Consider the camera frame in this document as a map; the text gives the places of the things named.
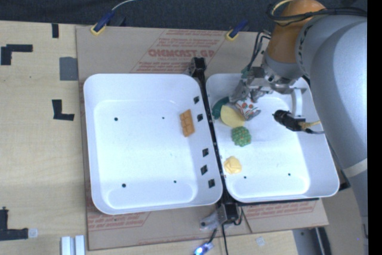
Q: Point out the brown cardboard board, red print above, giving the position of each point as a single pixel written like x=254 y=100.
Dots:
x=125 y=50

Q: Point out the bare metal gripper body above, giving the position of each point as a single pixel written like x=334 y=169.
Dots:
x=260 y=77

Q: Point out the yellow toy lemon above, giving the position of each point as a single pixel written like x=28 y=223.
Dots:
x=230 y=117

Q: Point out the white plastic tray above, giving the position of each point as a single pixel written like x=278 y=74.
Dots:
x=143 y=152
x=274 y=158

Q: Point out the green grapes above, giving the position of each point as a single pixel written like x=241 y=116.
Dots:
x=241 y=136

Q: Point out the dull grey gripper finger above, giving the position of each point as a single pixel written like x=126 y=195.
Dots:
x=239 y=92
x=256 y=94

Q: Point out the black cylinder on white bracket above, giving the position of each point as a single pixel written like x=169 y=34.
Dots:
x=287 y=119

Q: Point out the orange biscuit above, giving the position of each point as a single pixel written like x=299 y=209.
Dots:
x=187 y=123

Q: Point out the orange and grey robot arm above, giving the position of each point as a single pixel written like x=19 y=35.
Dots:
x=334 y=74

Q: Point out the thin black rod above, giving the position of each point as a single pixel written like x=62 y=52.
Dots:
x=213 y=134

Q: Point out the green toy vegetable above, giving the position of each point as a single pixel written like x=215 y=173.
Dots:
x=217 y=107

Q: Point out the pale yellow toy food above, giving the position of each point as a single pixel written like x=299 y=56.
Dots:
x=232 y=165

